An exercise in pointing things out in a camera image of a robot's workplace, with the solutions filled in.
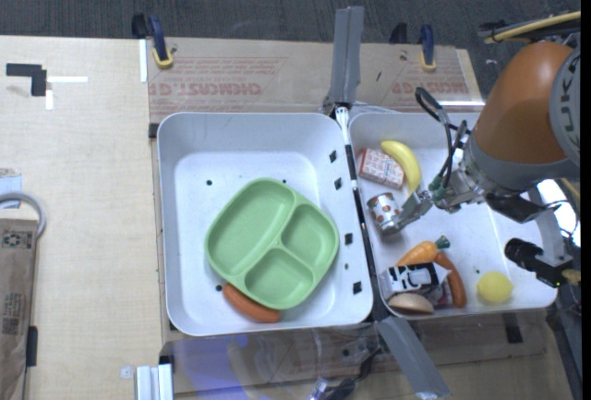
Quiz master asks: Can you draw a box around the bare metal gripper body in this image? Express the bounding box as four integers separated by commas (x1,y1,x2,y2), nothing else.
428,166,491,212

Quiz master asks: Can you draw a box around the small can with red print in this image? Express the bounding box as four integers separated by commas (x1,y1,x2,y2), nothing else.
366,191,403,237

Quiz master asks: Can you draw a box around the yellow banana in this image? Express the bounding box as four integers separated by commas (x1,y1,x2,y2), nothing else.
380,139,423,199

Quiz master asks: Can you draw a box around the orange carrot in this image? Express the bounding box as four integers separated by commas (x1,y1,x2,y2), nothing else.
395,235,452,268

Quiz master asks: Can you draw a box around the orange patterned carton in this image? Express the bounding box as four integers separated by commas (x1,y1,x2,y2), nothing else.
356,147,406,191

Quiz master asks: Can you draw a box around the white plastic tray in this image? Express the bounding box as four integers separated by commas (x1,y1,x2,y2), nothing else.
156,112,375,337
347,111,560,321

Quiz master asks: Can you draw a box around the black and white carton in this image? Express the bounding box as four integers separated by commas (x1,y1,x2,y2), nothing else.
378,261,452,300

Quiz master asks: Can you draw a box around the orange toy sausage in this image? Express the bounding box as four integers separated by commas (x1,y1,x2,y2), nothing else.
222,283,283,324
434,250,468,309

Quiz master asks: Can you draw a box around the tan bread bun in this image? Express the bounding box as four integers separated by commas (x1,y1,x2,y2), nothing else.
387,292,436,316

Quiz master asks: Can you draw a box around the yellow lemon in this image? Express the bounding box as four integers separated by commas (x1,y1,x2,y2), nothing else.
476,271,515,304

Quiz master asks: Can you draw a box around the green divided plate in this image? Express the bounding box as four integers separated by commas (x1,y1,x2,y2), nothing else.
203,176,341,311

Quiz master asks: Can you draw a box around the brown cardboard board red print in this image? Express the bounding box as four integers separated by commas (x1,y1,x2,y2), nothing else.
146,36,558,393

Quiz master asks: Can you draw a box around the brown paper bag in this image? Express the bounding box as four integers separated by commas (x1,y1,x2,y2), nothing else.
0,217,41,400

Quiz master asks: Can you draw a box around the black cylinder on white bracket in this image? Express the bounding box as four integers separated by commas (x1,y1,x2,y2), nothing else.
503,183,576,289

